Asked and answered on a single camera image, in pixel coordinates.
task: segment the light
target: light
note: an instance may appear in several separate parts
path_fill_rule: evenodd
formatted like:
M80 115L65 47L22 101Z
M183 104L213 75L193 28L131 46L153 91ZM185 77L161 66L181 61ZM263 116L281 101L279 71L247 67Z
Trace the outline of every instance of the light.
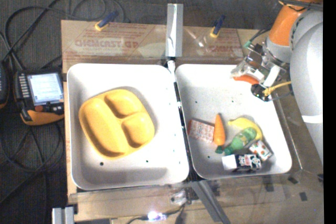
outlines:
M162 213L150 211L147 215L149 221L166 220L167 216Z

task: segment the handheld controller device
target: handheld controller device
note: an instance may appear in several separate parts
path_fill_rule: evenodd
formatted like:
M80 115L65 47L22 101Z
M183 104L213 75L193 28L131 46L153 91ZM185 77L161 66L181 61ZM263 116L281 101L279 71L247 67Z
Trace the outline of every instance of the handheld controller device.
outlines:
M8 100L9 84L5 67L0 63L0 109L3 108Z
M27 125L43 125L64 118L64 92L58 70L19 71L14 74L14 98Z

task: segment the toy carrot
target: toy carrot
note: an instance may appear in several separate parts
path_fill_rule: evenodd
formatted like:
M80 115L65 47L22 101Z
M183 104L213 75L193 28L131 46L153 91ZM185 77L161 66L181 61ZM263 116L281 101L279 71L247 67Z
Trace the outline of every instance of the toy carrot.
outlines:
M222 119L219 114L216 115L215 129L214 129L214 143L217 145L216 153L223 153L222 146L225 143L225 130Z

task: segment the yellow cable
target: yellow cable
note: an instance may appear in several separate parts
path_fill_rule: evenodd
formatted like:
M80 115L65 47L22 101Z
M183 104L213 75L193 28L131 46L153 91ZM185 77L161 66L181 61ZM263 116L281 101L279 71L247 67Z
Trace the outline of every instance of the yellow cable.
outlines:
M269 96L276 88L279 88L279 87L282 87L282 86L285 86L285 85L289 85L291 84L292 82L291 81L288 81L288 82L284 82L284 83L280 83L278 85L275 85L273 87L269 87L269 88L266 88L263 92L264 96Z

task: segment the white plastic tray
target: white plastic tray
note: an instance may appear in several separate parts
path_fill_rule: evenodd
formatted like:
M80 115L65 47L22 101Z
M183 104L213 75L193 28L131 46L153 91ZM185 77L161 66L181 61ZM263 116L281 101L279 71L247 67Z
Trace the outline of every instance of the white plastic tray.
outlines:
M214 143L188 137L196 172L205 179L286 173L292 160L273 102L253 96L251 84L230 78L233 68L232 65L185 64L176 69L186 125L190 119L214 124L216 114L220 113L226 131L225 145L228 145L239 129L228 126L227 122L245 116L259 125L274 155L255 173L232 173L224 170L222 154L215 153Z
M67 74L70 112L71 175L84 190L164 185L182 182L189 173L172 77L158 65L80 63ZM150 114L153 140L116 160L101 157L81 129L78 111L89 98L116 88L136 93Z

